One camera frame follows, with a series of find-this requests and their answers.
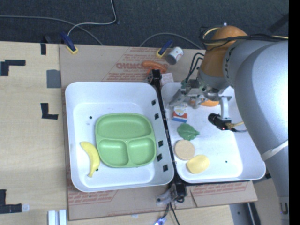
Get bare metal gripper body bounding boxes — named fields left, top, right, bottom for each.
left=180, top=79, right=226, bottom=103

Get orange round fruit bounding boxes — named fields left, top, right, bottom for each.
left=200, top=99, right=220, bottom=107

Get white red blue small carton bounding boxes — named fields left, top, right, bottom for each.
left=172, top=103, right=189, bottom=123

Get white packet with red print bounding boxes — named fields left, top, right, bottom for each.
left=161, top=72, right=174, bottom=84

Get green lettuce leaf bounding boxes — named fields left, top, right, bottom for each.
left=176, top=122, right=201, bottom=141

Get thin black and white rod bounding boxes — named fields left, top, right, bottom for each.
left=152, top=77, right=179, bottom=205

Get orange sausage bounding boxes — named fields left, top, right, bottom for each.
left=142, top=60, right=169, bottom=74

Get small white can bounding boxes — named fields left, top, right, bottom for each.
left=165, top=46, right=184, bottom=66

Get tan round biscuit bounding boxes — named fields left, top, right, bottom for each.
left=174, top=139, right=196, bottom=161

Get white plastic tray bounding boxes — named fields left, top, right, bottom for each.
left=161, top=82, right=267, bottom=184
left=65, top=81, right=175, bottom=193

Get yellow potato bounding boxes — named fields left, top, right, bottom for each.
left=186, top=154, right=210, bottom=175

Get green divided plate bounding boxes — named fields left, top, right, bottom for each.
left=95, top=112, right=158, bottom=169

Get brown cardboard board red print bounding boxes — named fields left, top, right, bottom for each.
left=58, top=43, right=259, bottom=221

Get yellow banana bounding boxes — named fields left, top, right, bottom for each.
left=79, top=141, right=101, bottom=178

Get black cylinder on white bracket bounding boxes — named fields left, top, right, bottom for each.
left=208, top=97, right=233, bottom=131

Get black block with thin wires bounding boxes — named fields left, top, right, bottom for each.
left=147, top=69, right=163, bottom=86
left=172, top=182, right=188, bottom=203

